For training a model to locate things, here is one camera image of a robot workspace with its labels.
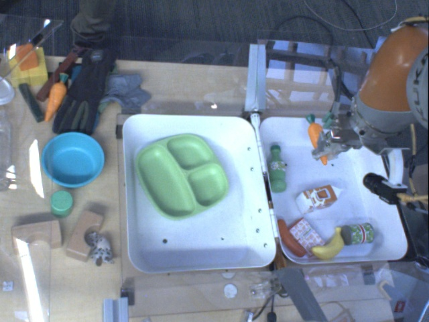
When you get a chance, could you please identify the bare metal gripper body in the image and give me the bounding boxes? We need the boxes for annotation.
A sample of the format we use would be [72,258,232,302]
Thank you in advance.
[330,125,363,152]

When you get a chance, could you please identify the small orange carrot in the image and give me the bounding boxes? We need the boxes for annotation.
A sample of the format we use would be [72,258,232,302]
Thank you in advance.
[305,113,330,166]

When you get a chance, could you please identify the white plastic tray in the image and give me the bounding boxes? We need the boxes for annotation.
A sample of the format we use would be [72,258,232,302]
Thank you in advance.
[259,116,409,265]
[122,113,278,274]

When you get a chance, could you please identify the white and orange carton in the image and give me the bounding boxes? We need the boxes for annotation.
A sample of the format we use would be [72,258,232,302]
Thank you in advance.
[295,184,343,215]

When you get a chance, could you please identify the green bottle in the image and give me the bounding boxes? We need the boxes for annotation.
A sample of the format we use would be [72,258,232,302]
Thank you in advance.
[269,144,288,194]

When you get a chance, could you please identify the orange patterned packet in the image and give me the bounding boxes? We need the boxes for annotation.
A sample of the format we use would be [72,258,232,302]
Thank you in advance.
[288,217,326,253]

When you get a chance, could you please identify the green and white can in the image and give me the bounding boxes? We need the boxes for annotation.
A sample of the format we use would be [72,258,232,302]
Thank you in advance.
[340,222,375,247]

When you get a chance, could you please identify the red sausage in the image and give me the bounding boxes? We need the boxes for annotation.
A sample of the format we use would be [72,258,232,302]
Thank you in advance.
[277,219,308,258]

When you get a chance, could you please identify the yellow banana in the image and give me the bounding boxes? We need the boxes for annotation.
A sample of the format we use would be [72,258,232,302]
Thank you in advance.
[310,226,346,260]

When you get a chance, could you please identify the green divided plate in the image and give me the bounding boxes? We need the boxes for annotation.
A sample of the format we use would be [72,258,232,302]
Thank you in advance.
[135,133,231,220]

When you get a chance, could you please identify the grey cloth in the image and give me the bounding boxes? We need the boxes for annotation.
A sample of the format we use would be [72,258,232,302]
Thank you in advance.
[99,73,152,109]

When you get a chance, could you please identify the spotted toy animal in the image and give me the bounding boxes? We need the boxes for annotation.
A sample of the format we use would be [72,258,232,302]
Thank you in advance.
[84,230,115,267]

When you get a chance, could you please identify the black glove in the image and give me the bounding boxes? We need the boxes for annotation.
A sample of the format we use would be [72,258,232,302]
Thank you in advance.
[52,48,115,136]

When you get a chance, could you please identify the blue bowl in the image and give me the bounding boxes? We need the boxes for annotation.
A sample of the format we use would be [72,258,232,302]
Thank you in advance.
[41,131,106,189]

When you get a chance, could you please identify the wooden block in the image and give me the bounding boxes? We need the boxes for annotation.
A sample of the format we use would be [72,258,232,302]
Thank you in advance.
[11,214,63,250]
[65,202,109,263]

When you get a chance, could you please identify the person's leg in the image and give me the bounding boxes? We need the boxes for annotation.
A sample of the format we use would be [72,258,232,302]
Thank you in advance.
[69,0,122,48]

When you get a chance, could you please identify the large orange carrot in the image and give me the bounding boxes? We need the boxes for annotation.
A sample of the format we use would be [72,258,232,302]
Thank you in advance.
[44,72,70,123]

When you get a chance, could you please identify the brown stick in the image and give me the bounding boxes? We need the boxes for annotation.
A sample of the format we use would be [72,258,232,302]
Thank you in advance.
[36,50,80,103]

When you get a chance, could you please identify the dark green stick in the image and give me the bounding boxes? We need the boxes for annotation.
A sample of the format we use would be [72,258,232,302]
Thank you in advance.
[18,83,46,123]

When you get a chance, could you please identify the yellow block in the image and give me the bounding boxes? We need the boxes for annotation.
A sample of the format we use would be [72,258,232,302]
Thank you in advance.
[7,44,49,87]

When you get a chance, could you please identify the orange wedge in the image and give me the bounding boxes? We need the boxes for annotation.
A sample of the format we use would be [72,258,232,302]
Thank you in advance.
[15,44,40,72]

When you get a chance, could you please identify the clear plastic bottle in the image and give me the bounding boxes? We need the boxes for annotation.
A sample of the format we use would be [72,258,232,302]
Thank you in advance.
[0,108,13,191]

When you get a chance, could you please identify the black cylinder on white bracket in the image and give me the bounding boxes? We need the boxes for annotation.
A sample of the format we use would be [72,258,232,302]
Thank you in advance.
[363,148,412,206]

